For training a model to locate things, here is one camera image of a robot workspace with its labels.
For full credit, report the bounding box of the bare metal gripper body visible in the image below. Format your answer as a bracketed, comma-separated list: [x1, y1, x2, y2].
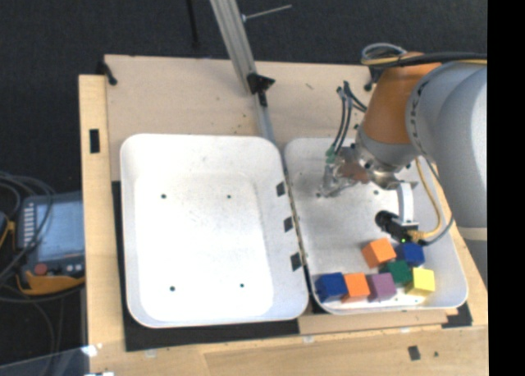
[333, 147, 412, 192]

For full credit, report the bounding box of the white plastic tray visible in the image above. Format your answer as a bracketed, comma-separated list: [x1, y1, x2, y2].
[119, 132, 310, 329]
[283, 136, 469, 316]

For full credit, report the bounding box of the orange cube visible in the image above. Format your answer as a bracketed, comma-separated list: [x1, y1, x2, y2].
[343, 272, 372, 300]
[360, 236, 398, 269]

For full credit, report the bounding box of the blue cube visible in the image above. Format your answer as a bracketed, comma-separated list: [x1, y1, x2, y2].
[314, 272, 349, 304]
[394, 241, 427, 267]

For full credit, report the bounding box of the green cube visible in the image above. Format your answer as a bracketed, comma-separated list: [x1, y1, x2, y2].
[380, 259, 413, 287]

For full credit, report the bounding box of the purple cube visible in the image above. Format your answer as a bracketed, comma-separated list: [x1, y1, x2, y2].
[367, 272, 398, 302]

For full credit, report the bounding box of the yellow cube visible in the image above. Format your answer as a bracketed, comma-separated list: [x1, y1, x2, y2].
[405, 267, 436, 296]

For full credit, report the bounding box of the pale wood board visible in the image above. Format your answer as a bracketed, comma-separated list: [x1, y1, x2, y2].
[103, 53, 461, 337]

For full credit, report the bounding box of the black cylinder on white bracket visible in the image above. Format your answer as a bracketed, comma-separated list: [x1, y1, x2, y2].
[374, 181, 421, 245]

